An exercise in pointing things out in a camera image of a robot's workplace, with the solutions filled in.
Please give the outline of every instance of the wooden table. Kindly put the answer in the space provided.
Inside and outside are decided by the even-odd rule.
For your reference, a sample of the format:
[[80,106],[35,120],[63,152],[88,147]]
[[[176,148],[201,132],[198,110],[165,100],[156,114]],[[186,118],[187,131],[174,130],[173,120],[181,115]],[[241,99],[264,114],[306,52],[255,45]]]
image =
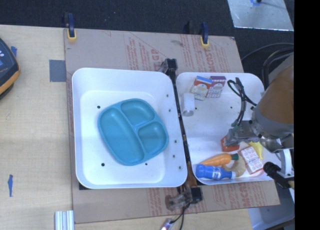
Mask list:
[[[64,60],[63,28],[0,25],[17,48],[21,74],[0,100],[0,229],[53,230],[73,209],[65,82],[50,82],[49,60]],[[12,196],[8,180],[13,176]],[[167,216],[76,224],[76,230],[158,230]],[[172,230],[180,228],[177,221]],[[187,214],[183,230],[248,230],[247,209]]]

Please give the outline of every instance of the blue plate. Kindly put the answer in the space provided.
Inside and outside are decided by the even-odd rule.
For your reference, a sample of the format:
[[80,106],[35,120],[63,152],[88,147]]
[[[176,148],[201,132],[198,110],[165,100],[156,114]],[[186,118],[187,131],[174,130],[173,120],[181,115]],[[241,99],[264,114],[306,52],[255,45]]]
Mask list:
[[98,129],[114,158],[127,166],[155,157],[168,145],[168,133],[158,114],[138,98],[104,109],[98,117]]

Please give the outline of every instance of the blue bottle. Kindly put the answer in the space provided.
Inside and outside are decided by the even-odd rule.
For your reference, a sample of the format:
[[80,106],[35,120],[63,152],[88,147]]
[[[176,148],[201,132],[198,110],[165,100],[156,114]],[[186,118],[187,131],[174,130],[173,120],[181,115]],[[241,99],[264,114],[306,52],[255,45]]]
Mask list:
[[210,180],[234,179],[236,172],[227,171],[218,166],[198,164],[195,169],[195,176],[197,178],[207,178]]

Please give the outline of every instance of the carrot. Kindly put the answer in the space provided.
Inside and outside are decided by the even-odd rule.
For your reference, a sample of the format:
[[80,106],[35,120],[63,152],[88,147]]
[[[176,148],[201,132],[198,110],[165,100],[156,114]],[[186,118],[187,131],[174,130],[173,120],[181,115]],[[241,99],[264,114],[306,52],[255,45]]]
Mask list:
[[208,159],[205,159],[204,161],[200,162],[200,164],[220,166],[220,165],[226,165],[230,163],[231,160],[238,160],[238,159],[239,159],[239,155],[237,153],[229,154],[227,152],[224,152],[224,153],[214,155]]

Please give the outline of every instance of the blue clamp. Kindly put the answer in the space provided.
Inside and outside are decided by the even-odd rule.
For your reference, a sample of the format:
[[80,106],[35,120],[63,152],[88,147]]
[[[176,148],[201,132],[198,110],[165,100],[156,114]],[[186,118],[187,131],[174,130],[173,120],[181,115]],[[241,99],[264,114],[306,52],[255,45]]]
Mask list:
[[67,37],[69,40],[76,40],[77,33],[75,30],[74,16],[70,12],[65,12],[62,16],[62,27],[67,28]]
[[201,40],[201,45],[203,47],[207,47],[209,46],[209,41],[208,41],[208,26],[205,22],[202,22],[201,24],[201,37],[200,37],[200,40]]

